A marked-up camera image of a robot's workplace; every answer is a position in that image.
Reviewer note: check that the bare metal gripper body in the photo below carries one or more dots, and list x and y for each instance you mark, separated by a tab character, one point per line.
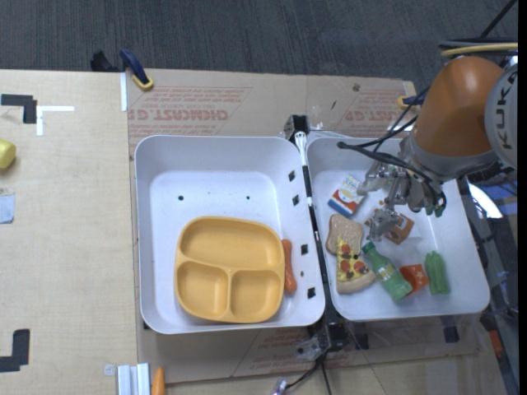
405	189

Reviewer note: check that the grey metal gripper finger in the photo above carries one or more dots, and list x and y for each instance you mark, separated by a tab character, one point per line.
376	224
393	217

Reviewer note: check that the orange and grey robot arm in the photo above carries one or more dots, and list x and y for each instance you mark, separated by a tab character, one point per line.
453	109

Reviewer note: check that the brown orange carton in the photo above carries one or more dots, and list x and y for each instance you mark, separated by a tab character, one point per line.
404	229

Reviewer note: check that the brown toy bread slice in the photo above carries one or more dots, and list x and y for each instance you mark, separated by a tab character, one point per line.
343	230

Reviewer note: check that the white blue red carton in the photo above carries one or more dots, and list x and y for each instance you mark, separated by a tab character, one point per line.
345	200

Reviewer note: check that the green plastic bottle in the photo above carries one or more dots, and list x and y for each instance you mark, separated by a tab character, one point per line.
387	272

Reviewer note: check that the toy pizza slice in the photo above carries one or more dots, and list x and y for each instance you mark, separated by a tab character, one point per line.
350	270

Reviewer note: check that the white plastic tray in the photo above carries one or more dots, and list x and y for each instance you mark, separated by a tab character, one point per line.
449	237
214	179

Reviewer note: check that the orange carton with star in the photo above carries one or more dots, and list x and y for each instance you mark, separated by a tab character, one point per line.
413	280

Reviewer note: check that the thin black and white rod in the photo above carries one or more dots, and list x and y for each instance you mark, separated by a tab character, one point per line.
309	204

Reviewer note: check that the green toy bottle pack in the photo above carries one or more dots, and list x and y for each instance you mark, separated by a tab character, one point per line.
437	274

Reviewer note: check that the yellow divided plate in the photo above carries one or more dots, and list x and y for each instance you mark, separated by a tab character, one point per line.
228	270

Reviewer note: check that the brown cardboard board red print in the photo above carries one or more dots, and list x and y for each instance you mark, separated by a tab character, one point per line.
255	97

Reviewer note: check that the yellow rounded block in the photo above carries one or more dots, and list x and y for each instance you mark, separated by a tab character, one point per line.
6	154

